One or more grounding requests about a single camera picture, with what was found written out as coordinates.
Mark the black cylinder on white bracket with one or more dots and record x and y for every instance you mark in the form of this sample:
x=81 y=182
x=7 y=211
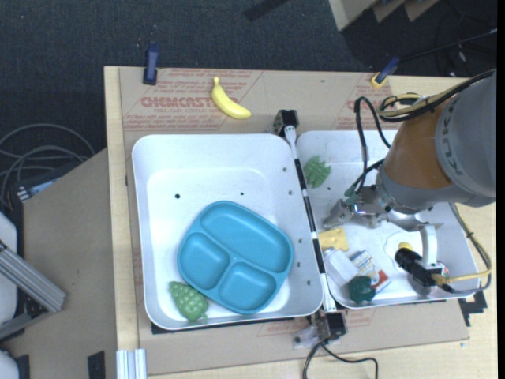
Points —
x=418 y=267

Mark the white carton with orange print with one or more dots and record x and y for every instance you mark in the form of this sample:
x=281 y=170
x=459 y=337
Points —
x=369 y=263

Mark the yellow cheese slice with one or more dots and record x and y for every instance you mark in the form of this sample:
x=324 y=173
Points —
x=335 y=239

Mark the white plastic tray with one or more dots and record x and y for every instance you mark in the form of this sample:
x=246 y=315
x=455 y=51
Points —
x=347 y=148
x=205 y=164

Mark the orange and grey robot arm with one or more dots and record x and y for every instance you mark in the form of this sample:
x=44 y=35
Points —
x=465 y=140

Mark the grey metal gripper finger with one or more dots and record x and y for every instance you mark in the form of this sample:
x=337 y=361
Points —
x=339 y=213
x=376 y=221

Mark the yellow banana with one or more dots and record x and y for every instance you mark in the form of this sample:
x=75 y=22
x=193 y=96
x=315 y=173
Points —
x=227 y=103

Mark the dark green broccoli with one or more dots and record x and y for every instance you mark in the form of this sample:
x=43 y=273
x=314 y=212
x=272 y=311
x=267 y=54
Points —
x=361 y=290

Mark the white fried egg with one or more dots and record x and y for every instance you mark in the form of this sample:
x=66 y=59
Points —
x=394 y=243

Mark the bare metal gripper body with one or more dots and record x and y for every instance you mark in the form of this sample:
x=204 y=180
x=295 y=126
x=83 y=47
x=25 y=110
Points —
x=375 y=203

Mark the blue divided plate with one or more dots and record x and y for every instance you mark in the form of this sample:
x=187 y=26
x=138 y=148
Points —
x=236 y=255

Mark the brown cardboard board red print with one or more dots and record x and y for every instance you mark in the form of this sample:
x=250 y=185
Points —
x=189 y=101

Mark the thin black and white rod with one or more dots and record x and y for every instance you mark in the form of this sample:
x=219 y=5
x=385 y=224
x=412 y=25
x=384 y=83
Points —
x=302 y=180

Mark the white plastic bottle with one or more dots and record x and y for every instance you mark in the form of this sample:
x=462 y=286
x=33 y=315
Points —
x=341 y=267

